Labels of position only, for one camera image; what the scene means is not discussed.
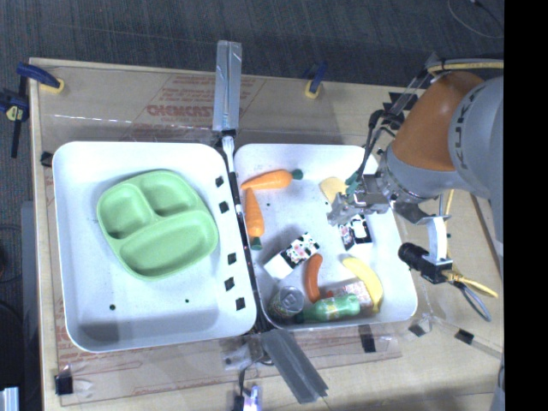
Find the yellow banana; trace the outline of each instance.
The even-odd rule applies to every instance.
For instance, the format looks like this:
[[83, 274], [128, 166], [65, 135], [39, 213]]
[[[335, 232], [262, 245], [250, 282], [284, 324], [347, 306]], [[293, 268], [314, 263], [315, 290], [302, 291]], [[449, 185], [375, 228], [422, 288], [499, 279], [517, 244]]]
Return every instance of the yellow banana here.
[[373, 301], [372, 312], [378, 313], [384, 291], [377, 273], [356, 257], [347, 257], [342, 260], [342, 264], [366, 285], [367, 292]]

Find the orange carrot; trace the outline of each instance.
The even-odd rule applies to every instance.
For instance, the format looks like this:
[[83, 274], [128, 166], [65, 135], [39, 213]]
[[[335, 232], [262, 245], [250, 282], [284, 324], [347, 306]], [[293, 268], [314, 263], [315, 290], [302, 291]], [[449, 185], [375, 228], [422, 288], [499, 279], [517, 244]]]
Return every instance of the orange carrot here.
[[247, 180], [241, 185], [242, 190], [248, 188], [266, 189], [266, 188], [286, 188], [293, 180], [302, 179], [302, 170], [296, 169], [289, 172], [286, 169], [272, 170], [259, 176]]
[[265, 220], [259, 207], [259, 202], [252, 188], [246, 191], [246, 211], [245, 211], [247, 234], [252, 239], [252, 248], [260, 249], [259, 238], [265, 233]]
[[307, 263], [305, 269], [305, 291], [307, 292], [308, 299], [315, 303], [319, 300], [319, 288], [318, 288], [318, 274], [319, 267], [322, 265], [324, 258], [321, 254], [314, 254]]

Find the can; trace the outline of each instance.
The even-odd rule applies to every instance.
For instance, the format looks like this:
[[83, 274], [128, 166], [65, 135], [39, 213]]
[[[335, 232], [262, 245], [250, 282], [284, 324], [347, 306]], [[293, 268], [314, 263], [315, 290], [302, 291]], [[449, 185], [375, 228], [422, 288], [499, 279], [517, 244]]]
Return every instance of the can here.
[[268, 304], [268, 314], [277, 320], [290, 319], [305, 306], [304, 294], [293, 286], [284, 286]]

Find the green bottle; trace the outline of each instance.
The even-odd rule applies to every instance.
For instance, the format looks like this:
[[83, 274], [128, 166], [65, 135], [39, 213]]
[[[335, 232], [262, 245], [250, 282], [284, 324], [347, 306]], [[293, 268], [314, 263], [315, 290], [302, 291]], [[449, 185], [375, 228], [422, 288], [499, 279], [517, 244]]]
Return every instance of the green bottle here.
[[316, 301], [311, 307], [297, 314], [297, 323], [331, 321], [360, 313], [360, 301], [354, 294], [329, 297]]

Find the green bowl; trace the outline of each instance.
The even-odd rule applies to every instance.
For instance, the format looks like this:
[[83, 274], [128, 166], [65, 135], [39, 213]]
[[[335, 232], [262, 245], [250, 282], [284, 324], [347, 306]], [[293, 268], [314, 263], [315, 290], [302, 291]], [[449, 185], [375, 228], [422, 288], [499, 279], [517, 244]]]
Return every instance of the green bowl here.
[[199, 262], [218, 244], [206, 204], [170, 170], [146, 172], [109, 188], [99, 198], [97, 216], [123, 266], [147, 280]]

